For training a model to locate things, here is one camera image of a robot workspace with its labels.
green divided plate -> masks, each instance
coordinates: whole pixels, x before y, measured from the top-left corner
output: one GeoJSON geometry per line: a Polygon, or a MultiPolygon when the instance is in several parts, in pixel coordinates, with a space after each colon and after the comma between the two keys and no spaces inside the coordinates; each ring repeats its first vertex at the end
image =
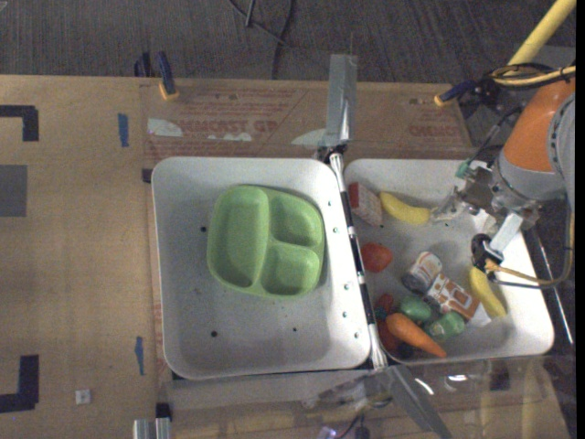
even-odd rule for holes
{"type": "Polygon", "coordinates": [[[319,283],[324,242],[323,218],[313,204],[271,188],[236,186],[215,203],[207,266],[244,293],[300,296],[319,283]]]}

yellow banana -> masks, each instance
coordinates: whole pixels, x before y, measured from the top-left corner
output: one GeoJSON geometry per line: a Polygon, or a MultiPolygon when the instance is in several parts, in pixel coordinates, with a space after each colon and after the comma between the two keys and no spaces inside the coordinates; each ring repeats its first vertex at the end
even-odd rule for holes
{"type": "Polygon", "coordinates": [[[410,224],[425,224],[431,217],[431,210],[412,207],[388,192],[380,192],[380,201],[384,210],[394,218],[410,224]]]}
{"type": "Polygon", "coordinates": [[[472,294],[484,305],[485,311],[490,317],[505,316],[504,305],[492,291],[484,272],[472,267],[469,272],[469,285],[471,286],[472,294]]]}

white container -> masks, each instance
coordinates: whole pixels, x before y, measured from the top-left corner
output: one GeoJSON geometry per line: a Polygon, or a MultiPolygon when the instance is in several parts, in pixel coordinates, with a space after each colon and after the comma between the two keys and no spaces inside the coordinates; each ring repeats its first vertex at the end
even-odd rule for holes
{"type": "Polygon", "coordinates": [[[190,380],[352,369],[370,341],[343,205],[333,171],[311,159],[176,157],[153,172],[163,345],[190,380]],[[207,227],[228,187],[276,187],[311,201],[325,228],[317,288],[273,300],[226,288],[209,272],[207,227]]]}
{"type": "MultiPolygon", "coordinates": [[[[452,190],[461,161],[445,160],[357,160],[345,171],[346,183],[360,182],[375,193],[396,194],[413,206],[435,207],[452,190]]],[[[383,228],[375,228],[355,218],[360,244],[379,242],[394,253],[394,260],[382,273],[367,273],[372,301],[391,293],[397,302],[410,292],[400,281],[422,251],[435,253],[443,272],[469,289],[472,237],[484,232],[490,218],[484,212],[473,217],[464,214],[453,221],[412,226],[385,213],[383,228]]],[[[534,275],[528,250],[518,233],[504,252],[503,266],[534,275]]],[[[510,275],[507,281],[526,283],[510,275]]],[[[554,341],[554,329],[542,293],[538,290],[502,286],[508,314],[481,328],[468,328],[443,344],[447,359],[419,357],[404,359],[405,364],[466,361],[541,355],[554,341]]]]}

green plate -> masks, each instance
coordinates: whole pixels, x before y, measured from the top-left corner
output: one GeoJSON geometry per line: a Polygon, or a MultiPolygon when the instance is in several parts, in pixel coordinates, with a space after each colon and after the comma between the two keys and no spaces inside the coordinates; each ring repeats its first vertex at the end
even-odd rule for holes
{"type": "Polygon", "coordinates": [[[295,297],[319,283],[324,224],[303,198],[266,187],[236,186],[216,201],[207,266],[226,286],[266,297],[295,297]]]}

dark floor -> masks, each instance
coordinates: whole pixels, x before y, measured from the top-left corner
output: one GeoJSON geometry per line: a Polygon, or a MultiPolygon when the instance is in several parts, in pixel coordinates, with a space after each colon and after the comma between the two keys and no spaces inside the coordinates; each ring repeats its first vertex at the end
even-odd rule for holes
{"type": "MultiPolygon", "coordinates": [[[[231,2],[245,11],[249,0],[231,2]]],[[[0,0],[0,73],[132,76],[143,52],[164,50],[177,77],[326,80],[329,55],[351,51],[361,81],[456,84],[505,65],[554,2],[258,0],[245,27],[229,0],[0,0]]],[[[575,49],[573,12],[543,54],[560,66],[575,49]]],[[[475,143],[491,114],[469,120],[475,143]]],[[[538,225],[552,267],[563,219],[562,204],[552,204],[538,225]]],[[[574,337],[574,275],[558,293],[574,337]]],[[[576,435],[575,351],[554,317],[550,370],[576,435]]]]}

